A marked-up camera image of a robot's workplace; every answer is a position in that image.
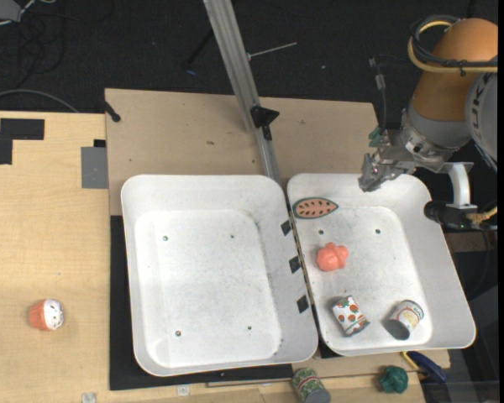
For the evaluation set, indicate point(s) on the white can with yellow print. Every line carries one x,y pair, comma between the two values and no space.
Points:
407,318

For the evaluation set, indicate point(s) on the orange and white toy cupcake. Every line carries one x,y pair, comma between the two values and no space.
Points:
46,315

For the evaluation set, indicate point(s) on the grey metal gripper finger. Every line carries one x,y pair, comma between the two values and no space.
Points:
366,174
380,181

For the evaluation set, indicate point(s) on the salmon pink toy pumpkin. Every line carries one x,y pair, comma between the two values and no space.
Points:
331,258

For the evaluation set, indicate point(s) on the white can with strawberry print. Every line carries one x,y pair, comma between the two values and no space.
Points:
349,315

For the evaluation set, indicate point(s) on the green patterned can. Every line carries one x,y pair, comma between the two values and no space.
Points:
308,386

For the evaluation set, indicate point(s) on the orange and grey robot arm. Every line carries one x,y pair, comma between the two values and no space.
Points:
449,86

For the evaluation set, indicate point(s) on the watermelon slice toy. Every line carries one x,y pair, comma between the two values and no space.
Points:
315,208

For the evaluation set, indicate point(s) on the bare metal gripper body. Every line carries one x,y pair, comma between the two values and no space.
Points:
407,154

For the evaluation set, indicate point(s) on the green toy broccoli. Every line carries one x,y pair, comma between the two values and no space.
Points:
394,379

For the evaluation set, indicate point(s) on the white plastic tray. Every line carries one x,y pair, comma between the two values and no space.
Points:
210,284
382,267

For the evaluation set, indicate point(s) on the black cylinder on white bracket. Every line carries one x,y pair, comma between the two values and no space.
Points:
461,183

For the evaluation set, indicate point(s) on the brown cardboard board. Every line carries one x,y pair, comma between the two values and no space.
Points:
185,137

